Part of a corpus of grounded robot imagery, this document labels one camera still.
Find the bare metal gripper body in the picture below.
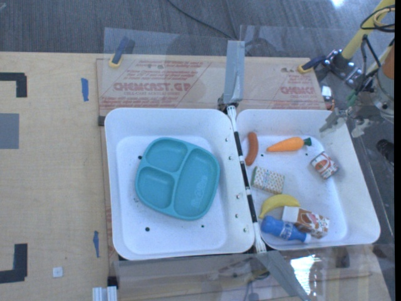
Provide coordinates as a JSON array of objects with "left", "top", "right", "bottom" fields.
[{"left": 346, "top": 91, "right": 395, "bottom": 124}]

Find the brown and white carton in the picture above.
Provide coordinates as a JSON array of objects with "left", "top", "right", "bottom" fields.
[{"left": 281, "top": 206, "right": 331, "bottom": 240}]

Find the white plastic tray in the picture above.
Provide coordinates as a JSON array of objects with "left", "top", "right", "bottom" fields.
[
  {"left": 103, "top": 107, "right": 256, "bottom": 261},
  {"left": 234, "top": 108, "right": 382, "bottom": 251}
]

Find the blue bottle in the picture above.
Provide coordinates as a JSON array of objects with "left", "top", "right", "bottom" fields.
[{"left": 260, "top": 215, "right": 313, "bottom": 245}]

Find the thin black and white rod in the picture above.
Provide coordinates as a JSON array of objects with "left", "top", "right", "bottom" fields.
[{"left": 226, "top": 104, "right": 268, "bottom": 254}]

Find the orange carrot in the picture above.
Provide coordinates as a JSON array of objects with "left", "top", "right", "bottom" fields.
[{"left": 266, "top": 136, "right": 313, "bottom": 153}]

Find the orange patterned packet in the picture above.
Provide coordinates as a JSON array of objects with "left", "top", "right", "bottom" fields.
[{"left": 250, "top": 166, "right": 286, "bottom": 195}]

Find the yellow banana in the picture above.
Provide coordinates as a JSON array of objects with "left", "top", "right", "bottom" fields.
[{"left": 258, "top": 193, "right": 301, "bottom": 220}]

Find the black cylinder on white bracket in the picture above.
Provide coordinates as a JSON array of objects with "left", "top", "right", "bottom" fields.
[{"left": 376, "top": 139, "right": 395, "bottom": 166}]

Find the brown cardboard board red print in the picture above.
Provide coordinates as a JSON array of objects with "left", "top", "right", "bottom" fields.
[{"left": 95, "top": 56, "right": 328, "bottom": 282}]

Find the orange sausage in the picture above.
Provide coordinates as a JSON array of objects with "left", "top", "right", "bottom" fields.
[{"left": 244, "top": 132, "right": 260, "bottom": 167}]

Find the blue divided plate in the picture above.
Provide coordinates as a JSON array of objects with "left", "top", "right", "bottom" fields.
[{"left": 134, "top": 137, "right": 221, "bottom": 221}]

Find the orange and white can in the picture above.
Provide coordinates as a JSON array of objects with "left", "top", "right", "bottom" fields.
[{"left": 310, "top": 150, "right": 340, "bottom": 181}]

